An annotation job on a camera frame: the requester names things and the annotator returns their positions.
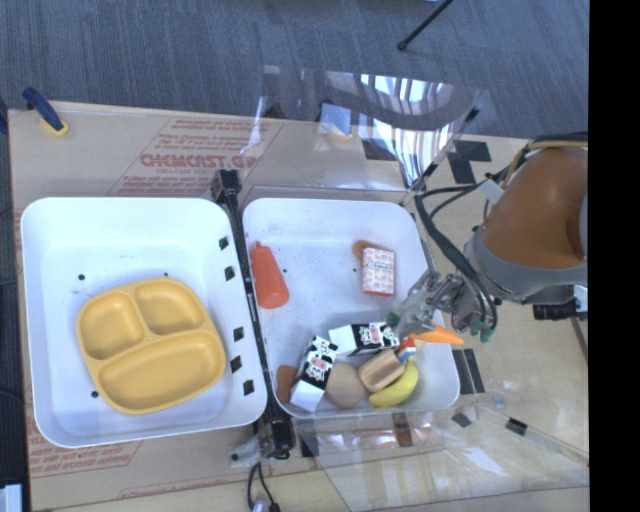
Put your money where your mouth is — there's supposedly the black block with thin wires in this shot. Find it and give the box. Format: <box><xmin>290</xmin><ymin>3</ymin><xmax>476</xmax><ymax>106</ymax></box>
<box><xmin>209</xmin><ymin>168</ymin><xmax>244</xmax><ymax>204</ymax></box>
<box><xmin>253</xmin><ymin>417</ymin><xmax>297</xmax><ymax>459</ymax></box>

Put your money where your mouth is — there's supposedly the yellow banana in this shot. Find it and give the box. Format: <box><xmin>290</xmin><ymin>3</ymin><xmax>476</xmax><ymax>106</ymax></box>
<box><xmin>368</xmin><ymin>358</ymin><xmax>420</xmax><ymax>408</ymax></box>

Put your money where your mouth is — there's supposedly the orange carrot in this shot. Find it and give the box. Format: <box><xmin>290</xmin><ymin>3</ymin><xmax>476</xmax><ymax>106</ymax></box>
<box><xmin>409</xmin><ymin>322</ymin><xmax>466</xmax><ymax>347</ymax></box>

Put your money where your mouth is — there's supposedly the brown biscuit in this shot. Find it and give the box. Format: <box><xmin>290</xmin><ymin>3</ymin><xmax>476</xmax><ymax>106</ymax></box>
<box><xmin>276</xmin><ymin>364</ymin><xmax>300</xmax><ymax>405</ymax></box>

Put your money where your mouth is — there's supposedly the beige round bun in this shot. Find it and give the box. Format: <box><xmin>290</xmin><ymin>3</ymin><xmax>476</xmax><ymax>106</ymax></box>
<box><xmin>323</xmin><ymin>362</ymin><xmax>367</xmax><ymax>410</ymax></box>

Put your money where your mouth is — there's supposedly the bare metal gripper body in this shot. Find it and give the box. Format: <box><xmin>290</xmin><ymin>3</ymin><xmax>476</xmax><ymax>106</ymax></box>
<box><xmin>408</xmin><ymin>269</ymin><xmax>485</xmax><ymax>332</ymax></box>

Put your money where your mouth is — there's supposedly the cow print carton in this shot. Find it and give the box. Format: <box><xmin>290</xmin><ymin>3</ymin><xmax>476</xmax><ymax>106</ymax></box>
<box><xmin>289</xmin><ymin>334</ymin><xmax>339</xmax><ymax>414</ymax></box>
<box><xmin>328</xmin><ymin>322</ymin><xmax>401</xmax><ymax>357</ymax></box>

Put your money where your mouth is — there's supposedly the orange bottle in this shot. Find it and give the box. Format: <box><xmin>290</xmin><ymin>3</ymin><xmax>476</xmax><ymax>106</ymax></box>
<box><xmin>248</xmin><ymin>240</ymin><xmax>291</xmax><ymax>310</ymax></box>

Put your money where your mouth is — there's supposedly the black cylinder on white bracket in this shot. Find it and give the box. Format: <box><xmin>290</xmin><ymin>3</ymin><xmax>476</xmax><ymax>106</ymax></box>
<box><xmin>531</xmin><ymin>284</ymin><xmax>589</xmax><ymax>322</ymax></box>

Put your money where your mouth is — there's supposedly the white plastic tray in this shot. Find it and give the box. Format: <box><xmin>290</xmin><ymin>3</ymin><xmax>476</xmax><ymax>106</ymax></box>
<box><xmin>241</xmin><ymin>196</ymin><xmax>461</xmax><ymax>420</ymax></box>
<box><xmin>19</xmin><ymin>196</ymin><xmax>269</xmax><ymax>450</ymax></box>

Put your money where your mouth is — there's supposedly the thin black and white rod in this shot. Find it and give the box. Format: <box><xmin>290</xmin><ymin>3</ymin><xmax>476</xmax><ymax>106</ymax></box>
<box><xmin>222</xmin><ymin>192</ymin><xmax>287</xmax><ymax>437</ymax></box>

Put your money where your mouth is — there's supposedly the orange and white carton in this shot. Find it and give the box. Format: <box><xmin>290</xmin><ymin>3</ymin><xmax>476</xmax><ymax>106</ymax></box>
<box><xmin>361</xmin><ymin>246</ymin><xmax>396</xmax><ymax>297</ymax></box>

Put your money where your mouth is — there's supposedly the tan bread roll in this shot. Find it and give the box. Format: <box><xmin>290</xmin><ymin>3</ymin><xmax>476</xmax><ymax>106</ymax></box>
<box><xmin>356</xmin><ymin>348</ymin><xmax>406</xmax><ymax>394</ymax></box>

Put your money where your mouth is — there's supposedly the yellow divided plate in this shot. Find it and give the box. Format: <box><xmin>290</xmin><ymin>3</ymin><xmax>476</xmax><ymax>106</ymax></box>
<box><xmin>74</xmin><ymin>277</ymin><xmax>228</xmax><ymax>415</ymax></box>

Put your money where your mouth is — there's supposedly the brown cardboard board red print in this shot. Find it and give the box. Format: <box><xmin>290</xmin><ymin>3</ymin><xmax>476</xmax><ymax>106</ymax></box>
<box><xmin>7</xmin><ymin>99</ymin><xmax>589</xmax><ymax>506</ymax></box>

